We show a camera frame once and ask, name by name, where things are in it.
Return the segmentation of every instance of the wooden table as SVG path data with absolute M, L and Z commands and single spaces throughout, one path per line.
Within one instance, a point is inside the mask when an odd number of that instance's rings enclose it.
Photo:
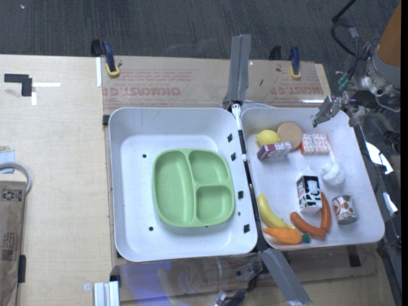
M 0 55 L 0 67 L 3 73 L 27 74 L 36 83 L 61 83 L 38 87 L 33 106 L 31 98 L 21 96 L 20 84 L 0 82 L 0 145 L 12 146 L 16 162 L 33 177 L 22 249 L 26 280 L 18 289 L 18 305 L 92 305 L 87 283 L 108 282 L 112 270 L 103 98 L 96 60 Z M 2 176 L 24 179 L 19 173 Z M 390 305 L 390 286 L 375 253 L 373 262 L 375 274 L 369 277 L 308 282 L 305 289 L 314 305 L 338 305 L 340 300 Z M 259 303 L 286 304 L 277 287 L 256 289 L 245 305 Z

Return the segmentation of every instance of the white tape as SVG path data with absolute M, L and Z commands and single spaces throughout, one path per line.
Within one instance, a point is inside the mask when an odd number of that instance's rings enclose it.
M 96 86 L 102 86 L 102 69 L 101 69 L 101 58 L 96 58 Z
M 31 92 L 31 105 L 32 106 L 37 105 L 37 92 L 36 91 Z
M 61 83 L 33 83 L 33 87 L 61 87 Z

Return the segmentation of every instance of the blue clamp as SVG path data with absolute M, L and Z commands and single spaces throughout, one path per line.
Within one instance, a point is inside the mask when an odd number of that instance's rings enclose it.
M 105 68 L 106 68 L 106 71 L 108 72 L 108 75 L 110 77 L 118 77 L 119 69 L 117 65 L 115 64 L 115 59 L 113 58 L 112 48 L 108 40 L 102 41 L 102 48 L 103 48 L 103 51 L 106 57 Z
M 291 66 L 289 68 L 289 75 L 295 80 L 298 80 L 301 77 L 299 50 L 296 47 L 291 48 Z

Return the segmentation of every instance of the cardboard box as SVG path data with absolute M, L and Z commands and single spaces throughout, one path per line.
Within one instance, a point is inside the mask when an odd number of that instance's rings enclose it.
M 257 153 L 259 160 L 268 159 L 269 157 L 276 156 L 287 156 L 287 154 L 292 150 L 291 142 L 267 144 L 261 147 Z
M 102 71 L 104 115 L 126 106 L 219 107 L 228 90 L 230 60 L 118 55 L 120 75 Z M 101 69 L 105 69 L 102 59 Z M 291 61 L 252 60 L 246 99 L 266 105 L 319 106 L 330 93 L 323 66 L 301 61 L 302 78 L 289 75 Z
M 300 143 L 302 154 L 327 154 L 330 152 L 330 144 L 325 134 L 303 134 Z

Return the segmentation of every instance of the toy lemon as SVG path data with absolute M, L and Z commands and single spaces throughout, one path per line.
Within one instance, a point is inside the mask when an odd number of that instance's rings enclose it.
M 269 129 L 262 130 L 258 135 L 256 135 L 256 139 L 258 140 L 259 146 L 281 142 L 279 135 L 275 131 Z

